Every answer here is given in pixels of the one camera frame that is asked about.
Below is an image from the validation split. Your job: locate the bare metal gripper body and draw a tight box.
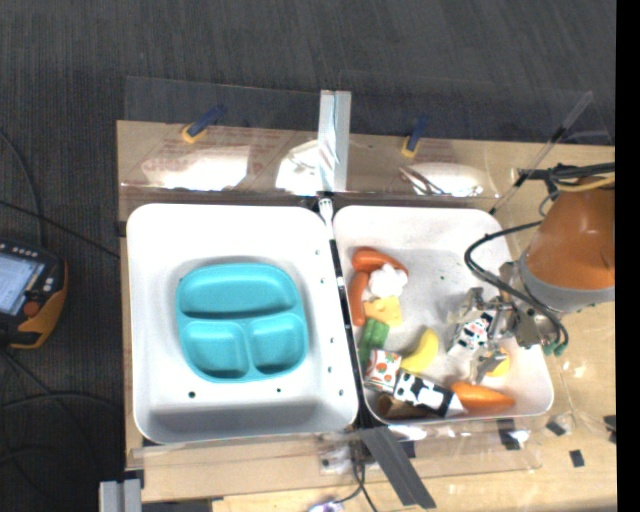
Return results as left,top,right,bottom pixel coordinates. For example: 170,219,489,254
498,260,557,350

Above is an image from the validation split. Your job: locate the yellow round toy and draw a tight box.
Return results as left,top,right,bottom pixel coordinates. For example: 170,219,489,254
480,347,513,378

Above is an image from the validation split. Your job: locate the orange carrot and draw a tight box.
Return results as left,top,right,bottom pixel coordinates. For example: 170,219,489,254
449,380,517,414

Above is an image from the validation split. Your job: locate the yellow banana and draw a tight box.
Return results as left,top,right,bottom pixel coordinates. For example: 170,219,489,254
399,326,441,374

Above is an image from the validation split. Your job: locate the large cow print carton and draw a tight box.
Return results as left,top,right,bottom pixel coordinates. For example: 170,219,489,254
391,371,467,419

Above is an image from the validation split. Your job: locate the white plastic tray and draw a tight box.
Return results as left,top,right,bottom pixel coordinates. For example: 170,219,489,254
125,202,361,445
331,204,556,427

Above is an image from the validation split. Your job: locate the white cauliflower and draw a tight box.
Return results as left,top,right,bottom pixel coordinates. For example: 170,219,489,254
368,263,410,302

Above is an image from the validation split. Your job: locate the green vegetable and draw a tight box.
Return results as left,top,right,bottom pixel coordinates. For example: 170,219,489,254
356,318,392,372

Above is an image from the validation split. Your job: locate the brown bread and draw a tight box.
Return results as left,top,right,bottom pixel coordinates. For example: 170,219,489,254
375,392,427,421

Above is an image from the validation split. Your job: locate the white carton with orange print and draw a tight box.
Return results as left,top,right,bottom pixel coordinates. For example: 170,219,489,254
363,348,404,394

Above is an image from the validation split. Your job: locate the orange sausage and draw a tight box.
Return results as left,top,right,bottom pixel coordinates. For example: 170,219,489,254
347,270,372,328
350,246,409,277

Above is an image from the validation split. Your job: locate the blue divided plate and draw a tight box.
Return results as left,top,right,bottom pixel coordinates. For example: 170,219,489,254
174,262,310,384

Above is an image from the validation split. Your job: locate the brown cardboard board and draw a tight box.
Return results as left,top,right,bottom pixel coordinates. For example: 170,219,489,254
115,119,576,472

